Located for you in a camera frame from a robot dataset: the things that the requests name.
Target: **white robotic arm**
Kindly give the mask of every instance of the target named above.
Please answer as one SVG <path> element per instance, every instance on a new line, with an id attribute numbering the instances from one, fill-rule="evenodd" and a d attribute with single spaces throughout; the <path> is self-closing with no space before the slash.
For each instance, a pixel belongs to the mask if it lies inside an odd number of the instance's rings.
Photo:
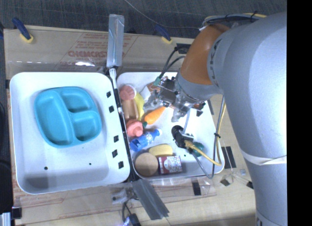
<path id="1" fill-rule="evenodd" d="M 252 178 L 257 226 L 288 224 L 286 49 L 286 13 L 231 29 L 208 25 L 159 93 L 175 107 L 173 121 L 215 94 L 224 96 Z"/>

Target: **blue divided plate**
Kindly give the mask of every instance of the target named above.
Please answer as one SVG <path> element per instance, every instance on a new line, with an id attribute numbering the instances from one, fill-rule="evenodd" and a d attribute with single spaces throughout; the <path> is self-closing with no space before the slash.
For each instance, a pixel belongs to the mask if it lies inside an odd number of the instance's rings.
<path id="1" fill-rule="evenodd" d="M 80 87 L 45 90 L 35 99 L 40 132 L 54 147 L 86 143 L 101 132 L 102 122 L 93 99 Z"/>

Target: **orange carrot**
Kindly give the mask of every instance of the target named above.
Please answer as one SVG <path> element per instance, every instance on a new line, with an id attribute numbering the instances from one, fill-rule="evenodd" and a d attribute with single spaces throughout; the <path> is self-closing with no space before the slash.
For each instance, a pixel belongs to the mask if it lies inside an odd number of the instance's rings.
<path id="1" fill-rule="evenodd" d="M 157 119 L 160 118 L 164 110 L 166 109 L 165 106 L 159 107 L 156 110 L 150 112 L 147 114 L 144 118 L 144 121 L 147 122 L 147 124 L 153 124 L 157 121 Z"/>

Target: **blue bottle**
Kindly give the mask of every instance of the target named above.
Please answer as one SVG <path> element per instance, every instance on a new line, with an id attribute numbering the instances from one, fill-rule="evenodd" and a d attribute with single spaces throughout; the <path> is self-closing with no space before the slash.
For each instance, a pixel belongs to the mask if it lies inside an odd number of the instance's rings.
<path id="1" fill-rule="evenodd" d="M 138 152 L 144 147 L 151 144 L 155 140 L 155 137 L 160 136 L 161 134 L 162 134 L 161 129 L 155 129 L 154 131 L 151 132 L 148 131 L 144 133 L 142 136 L 132 139 L 130 142 L 130 148 L 133 151 Z"/>

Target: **dark floor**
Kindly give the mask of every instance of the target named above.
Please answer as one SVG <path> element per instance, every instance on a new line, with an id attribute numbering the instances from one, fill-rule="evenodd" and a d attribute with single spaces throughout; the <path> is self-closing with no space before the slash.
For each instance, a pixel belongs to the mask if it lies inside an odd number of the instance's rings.
<path id="1" fill-rule="evenodd" d="M 13 28 L 11 19 L 18 17 L 29 25 L 107 31 L 109 14 L 120 14 L 126 32 L 152 35 L 159 23 L 171 36 L 183 38 L 195 38 L 207 16 L 255 11 L 264 15 L 287 11 L 287 0 L 0 0 L 0 21 L 6 28 Z M 0 41 L 0 214 L 12 206 L 5 93 Z"/>

